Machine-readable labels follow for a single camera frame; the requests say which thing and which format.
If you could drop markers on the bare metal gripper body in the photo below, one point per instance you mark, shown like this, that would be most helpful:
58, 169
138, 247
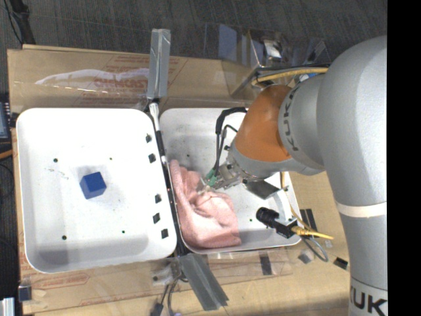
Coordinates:
230, 175

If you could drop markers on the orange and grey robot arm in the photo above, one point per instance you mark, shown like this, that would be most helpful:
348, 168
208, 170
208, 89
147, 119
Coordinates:
355, 117

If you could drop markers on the blue cube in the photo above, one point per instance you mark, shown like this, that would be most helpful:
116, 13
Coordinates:
93, 185

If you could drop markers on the brown cardboard board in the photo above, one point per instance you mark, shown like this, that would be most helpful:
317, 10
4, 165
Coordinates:
65, 77

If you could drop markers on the thin black and white rod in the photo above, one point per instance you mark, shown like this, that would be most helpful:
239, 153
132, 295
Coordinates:
162, 150

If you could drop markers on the white plastic tray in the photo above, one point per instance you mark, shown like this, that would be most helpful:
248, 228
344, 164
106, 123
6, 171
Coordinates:
194, 137
98, 242

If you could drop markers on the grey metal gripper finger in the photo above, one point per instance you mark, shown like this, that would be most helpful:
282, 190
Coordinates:
205, 187

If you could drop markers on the black cylinder on white bracket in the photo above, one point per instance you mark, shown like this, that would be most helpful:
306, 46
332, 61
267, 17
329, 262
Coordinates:
269, 216

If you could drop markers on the pink cloth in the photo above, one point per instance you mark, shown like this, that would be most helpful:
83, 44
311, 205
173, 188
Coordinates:
207, 222

